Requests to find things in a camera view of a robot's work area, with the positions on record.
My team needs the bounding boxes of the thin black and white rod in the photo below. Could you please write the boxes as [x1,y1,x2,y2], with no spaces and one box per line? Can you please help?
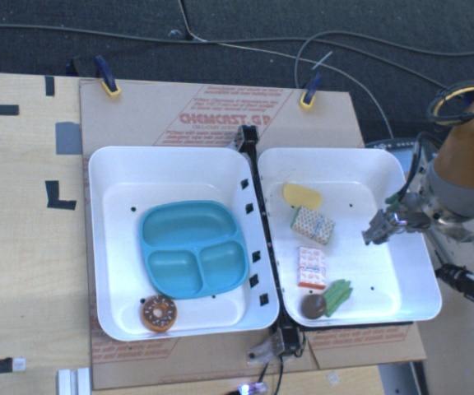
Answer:
[245,137,292,337]

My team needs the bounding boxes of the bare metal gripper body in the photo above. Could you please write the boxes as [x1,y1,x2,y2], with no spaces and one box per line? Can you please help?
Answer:
[389,190,474,243]

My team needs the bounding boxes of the orange and white carton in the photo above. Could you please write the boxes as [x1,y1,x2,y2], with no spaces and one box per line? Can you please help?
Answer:
[296,245,328,290]

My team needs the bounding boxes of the white plastic tray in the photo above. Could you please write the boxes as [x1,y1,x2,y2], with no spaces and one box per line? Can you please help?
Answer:
[257,146,444,328]
[87,145,281,342]

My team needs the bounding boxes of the brown sprinkled doughnut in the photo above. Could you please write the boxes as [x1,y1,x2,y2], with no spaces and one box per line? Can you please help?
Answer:
[139,294,179,333]

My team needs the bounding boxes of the green beans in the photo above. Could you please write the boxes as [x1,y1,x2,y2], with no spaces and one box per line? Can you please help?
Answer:
[322,278,354,318]

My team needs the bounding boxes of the black block with thin wires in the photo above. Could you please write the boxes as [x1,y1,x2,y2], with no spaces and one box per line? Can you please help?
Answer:
[229,124,260,154]
[246,326,306,364]

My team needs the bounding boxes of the brown round biscuit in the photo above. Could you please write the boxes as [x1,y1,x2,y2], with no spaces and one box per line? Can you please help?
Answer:
[300,293,328,321]

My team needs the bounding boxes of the blue divided plate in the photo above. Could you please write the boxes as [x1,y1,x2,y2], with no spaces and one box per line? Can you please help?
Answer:
[138,199,250,300]

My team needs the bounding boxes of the brown cardboard board red print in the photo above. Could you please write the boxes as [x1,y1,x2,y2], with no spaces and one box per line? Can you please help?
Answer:
[78,79,428,391]

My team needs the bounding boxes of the white orange patterned packet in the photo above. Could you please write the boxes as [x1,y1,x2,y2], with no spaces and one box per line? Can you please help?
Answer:
[290,205,337,246]

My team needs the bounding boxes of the black cylinder on white bracket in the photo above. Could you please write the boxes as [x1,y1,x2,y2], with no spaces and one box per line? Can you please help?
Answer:
[434,261,474,305]

